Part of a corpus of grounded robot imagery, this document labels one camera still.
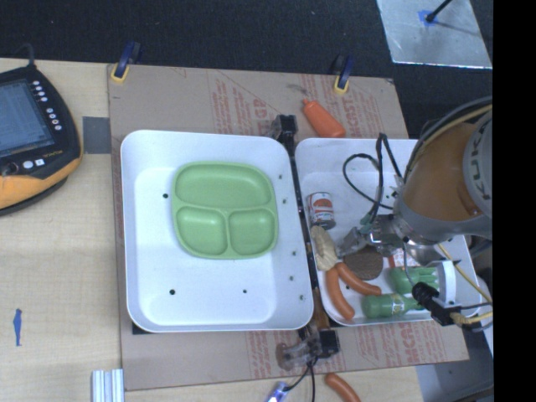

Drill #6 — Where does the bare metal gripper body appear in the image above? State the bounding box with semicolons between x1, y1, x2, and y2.
360;214;414;247

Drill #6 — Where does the brown round biscuit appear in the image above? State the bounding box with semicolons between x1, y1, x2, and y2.
343;245;384;281

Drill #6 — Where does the pale yellow toy bread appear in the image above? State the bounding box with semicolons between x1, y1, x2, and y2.
309;224;339;272

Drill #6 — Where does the plain green bottle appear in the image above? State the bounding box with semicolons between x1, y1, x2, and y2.
389;265;440;296

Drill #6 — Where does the orange toy sausage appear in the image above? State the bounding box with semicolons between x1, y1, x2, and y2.
324;372;362;402
334;261;383;296
326;266;356;321

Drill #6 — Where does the small red and white can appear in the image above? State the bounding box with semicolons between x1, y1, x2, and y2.
306;191;338;231

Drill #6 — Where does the green bottle with label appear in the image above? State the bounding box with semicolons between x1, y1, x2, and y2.
360;292;425;320

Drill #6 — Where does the thin black and white rod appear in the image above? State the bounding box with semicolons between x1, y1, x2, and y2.
286;139;321;331

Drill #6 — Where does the white plastic tray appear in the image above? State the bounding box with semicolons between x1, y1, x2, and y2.
294;137;483;328
120;129;315;334

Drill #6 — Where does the orange toy bottle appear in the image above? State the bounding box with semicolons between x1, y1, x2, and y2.
301;98;348;139

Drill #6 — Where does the green divided plate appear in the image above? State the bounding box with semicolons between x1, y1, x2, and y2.
170;161;280;261

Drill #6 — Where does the brown cardboard board, red print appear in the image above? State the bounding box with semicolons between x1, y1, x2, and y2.
106;63;471;391

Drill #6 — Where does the black cylinder on white bracket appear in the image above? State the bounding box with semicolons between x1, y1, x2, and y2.
411;260;462;327

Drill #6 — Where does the black block with thin wires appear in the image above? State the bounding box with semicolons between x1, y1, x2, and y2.
271;114;299;142
276;327;340;370

